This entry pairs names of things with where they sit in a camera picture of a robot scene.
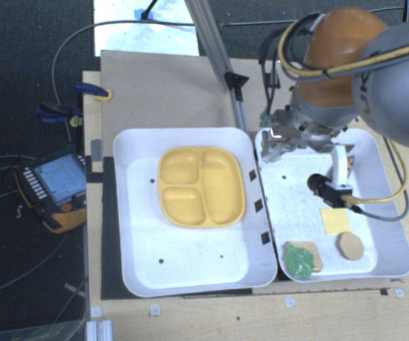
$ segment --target black bracket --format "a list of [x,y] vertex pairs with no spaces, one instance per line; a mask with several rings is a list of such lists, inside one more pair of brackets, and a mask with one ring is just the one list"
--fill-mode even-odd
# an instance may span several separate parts
[[238,75],[233,72],[227,72],[224,75],[225,82],[229,90],[234,89],[236,94],[236,100],[242,102],[242,91],[241,88],[249,81],[249,77]]

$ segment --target black floor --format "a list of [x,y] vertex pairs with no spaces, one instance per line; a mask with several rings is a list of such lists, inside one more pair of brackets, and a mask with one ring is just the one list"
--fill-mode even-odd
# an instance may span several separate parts
[[[402,6],[404,0],[209,0],[220,23],[296,19],[338,6],[376,9]],[[401,21],[402,11],[379,16],[388,24]],[[63,125],[41,124],[40,102],[54,103],[50,66],[60,44],[71,33],[93,22],[93,0],[0,0],[0,155],[43,156],[67,143]],[[261,41],[274,26],[222,29],[229,55],[257,58]],[[73,83],[83,70],[96,70],[92,32],[69,44],[58,62],[57,82],[62,103],[80,105]],[[80,131],[72,131],[81,143]],[[14,189],[13,167],[27,163],[0,160],[0,195]],[[0,199],[0,286],[25,273],[54,251],[64,235],[48,232],[12,195]],[[70,296],[64,284],[84,278],[81,229],[71,232],[57,253],[24,279],[0,291],[0,331],[52,323]],[[82,317],[84,301],[74,298],[59,321]]]

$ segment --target yellow cable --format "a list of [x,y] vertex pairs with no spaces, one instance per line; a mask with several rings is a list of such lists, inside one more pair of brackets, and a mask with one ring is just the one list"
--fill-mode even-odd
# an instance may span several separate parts
[[[298,77],[319,77],[319,76],[323,76],[324,75],[323,70],[300,70],[300,69],[297,69],[296,67],[292,66],[287,61],[287,59],[285,58],[285,56],[283,54],[283,46],[285,45],[286,38],[288,37],[291,30],[295,27],[296,24],[298,24],[298,21],[291,24],[290,26],[288,26],[285,33],[283,33],[283,35],[280,37],[280,41],[279,41],[279,44],[278,44],[278,57],[279,57],[280,63],[282,64],[282,66],[287,71],[293,73],[294,75],[297,75]],[[409,45],[407,45],[405,47],[402,47],[402,48],[392,50],[391,52],[387,52],[387,53],[377,55],[375,57],[365,58],[363,60],[357,60],[356,62],[347,63],[346,65],[340,65],[340,66],[337,66],[337,67],[328,68],[327,69],[327,74],[329,76],[332,76],[332,75],[334,75],[336,73],[341,73],[341,72],[345,72],[345,71],[354,70],[354,69],[357,69],[357,68],[367,67],[369,65],[386,62],[388,60],[403,57],[405,55],[409,55]]]
[[402,172],[403,172],[403,184],[402,186],[397,190],[396,193],[394,193],[392,196],[385,197],[385,198],[373,198],[370,200],[363,200],[358,197],[354,197],[352,195],[343,195],[342,199],[345,201],[348,205],[348,207],[351,207],[353,205],[359,205],[361,203],[383,203],[383,202],[389,202],[392,200],[395,200],[399,195],[401,195],[405,189],[406,189],[406,184],[407,184],[407,173],[406,173],[406,168],[405,164],[402,160],[402,157],[400,156],[396,145],[390,140],[389,144],[391,145],[392,149],[394,150],[394,153],[396,153],[396,156],[398,158],[398,161],[400,162],[400,166],[402,167]]

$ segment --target black connector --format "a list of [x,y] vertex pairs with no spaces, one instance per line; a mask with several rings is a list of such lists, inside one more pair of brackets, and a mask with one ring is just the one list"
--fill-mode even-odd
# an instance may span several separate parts
[[343,195],[351,195],[353,190],[347,189],[335,189],[329,185],[331,178],[328,178],[321,174],[312,174],[307,180],[308,188],[317,196],[320,196],[325,203],[332,208],[345,208],[345,201],[343,201]]

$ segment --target plastic tray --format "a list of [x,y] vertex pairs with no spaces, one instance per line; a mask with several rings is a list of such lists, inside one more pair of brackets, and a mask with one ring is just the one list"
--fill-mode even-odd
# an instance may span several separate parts
[[[385,197],[391,190],[373,137],[361,129],[349,129],[334,141],[354,144],[349,156],[354,166],[348,184],[354,195],[362,198]],[[256,136],[256,151],[261,158],[261,131]],[[280,267],[298,282],[328,281],[348,278],[403,276],[409,273],[409,245],[401,222],[384,222],[347,211],[351,231],[364,244],[364,255],[358,261],[345,259],[336,243],[338,235],[325,232],[320,208],[329,208],[312,194],[307,179],[313,173],[328,175],[332,167],[330,154],[311,149],[286,153],[279,161],[258,162],[263,191],[269,211]],[[397,215],[394,201],[379,205],[362,205],[367,212],[381,216]],[[316,243],[323,269],[310,276],[292,275],[285,263],[289,241]]]
[[236,158],[220,148],[169,150],[159,162],[158,189],[163,214],[178,226],[229,226],[244,213],[241,169]]
[[[158,165],[170,149],[213,146],[239,162],[246,203],[241,219],[219,228],[171,223],[158,194]],[[131,129],[114,141],[121,267],[140,297],[253,288],[269,284],[277,261],[250,138],[235,128]]]

